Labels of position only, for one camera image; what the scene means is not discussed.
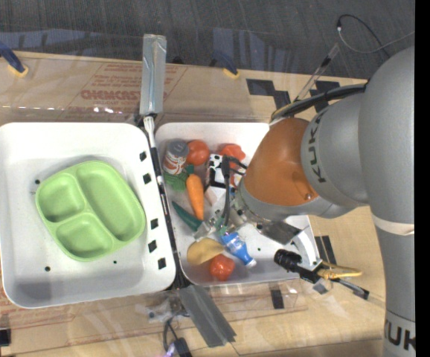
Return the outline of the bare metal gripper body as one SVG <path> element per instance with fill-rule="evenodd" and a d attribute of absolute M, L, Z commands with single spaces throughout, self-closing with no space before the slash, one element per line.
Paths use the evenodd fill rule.
<path fill-rule="evenodd" d="M 265 223 L 245 208 L 234 206 L 224 207 L 220 214 L 218 234 L 220 236 L 241 231 L 243 228 L 253 229 L 264 235 Z"/>

